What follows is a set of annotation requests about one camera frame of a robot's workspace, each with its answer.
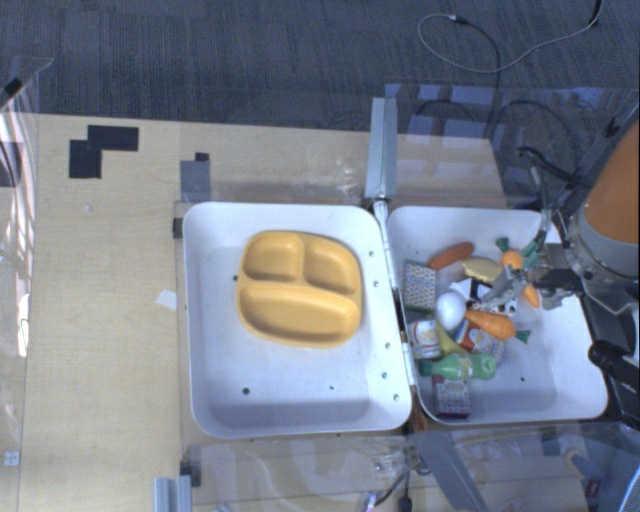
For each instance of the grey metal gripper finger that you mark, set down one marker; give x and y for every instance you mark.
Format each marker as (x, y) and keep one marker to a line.
(511, 276)
(496, 294)

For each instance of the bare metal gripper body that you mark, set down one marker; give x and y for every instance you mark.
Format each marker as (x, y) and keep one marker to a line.
(557, 285)

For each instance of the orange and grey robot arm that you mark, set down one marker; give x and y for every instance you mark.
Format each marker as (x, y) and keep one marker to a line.
(612, 200)

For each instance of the small orange carrot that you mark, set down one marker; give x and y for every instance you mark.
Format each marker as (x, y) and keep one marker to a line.
(512, 259)

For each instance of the black and white carton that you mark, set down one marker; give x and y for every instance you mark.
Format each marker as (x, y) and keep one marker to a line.
(472, 290)

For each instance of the yellow biscuit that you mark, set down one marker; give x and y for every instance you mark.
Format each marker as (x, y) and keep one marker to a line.
(481, 268)

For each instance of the large orange carrot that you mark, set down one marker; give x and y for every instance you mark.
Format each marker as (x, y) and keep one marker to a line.
(492, 324)

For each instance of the white egg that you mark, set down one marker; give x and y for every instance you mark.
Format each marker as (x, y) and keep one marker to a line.
(450, 309)

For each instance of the orange and white carton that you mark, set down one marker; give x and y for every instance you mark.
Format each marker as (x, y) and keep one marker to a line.
(482, 345)

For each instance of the orange sausage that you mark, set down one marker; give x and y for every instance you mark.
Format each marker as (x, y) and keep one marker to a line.
(450, 256)

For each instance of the green patterned carton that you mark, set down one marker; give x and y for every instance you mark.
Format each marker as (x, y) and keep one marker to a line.
(420, 284)

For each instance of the green bottle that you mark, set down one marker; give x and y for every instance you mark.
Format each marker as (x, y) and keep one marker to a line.
(465, 366)

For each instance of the white and orange can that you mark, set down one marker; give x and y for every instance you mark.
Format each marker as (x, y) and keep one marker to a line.
(426, 340)

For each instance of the white plastic tray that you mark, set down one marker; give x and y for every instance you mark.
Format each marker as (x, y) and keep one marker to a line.
(300, 390)
(550, 370)

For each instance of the yellow divided plate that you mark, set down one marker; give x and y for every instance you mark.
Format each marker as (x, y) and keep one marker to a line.
(300, 305)

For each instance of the black cylinder on white bracket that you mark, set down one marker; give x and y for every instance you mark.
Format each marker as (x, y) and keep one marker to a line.
(616, 360)

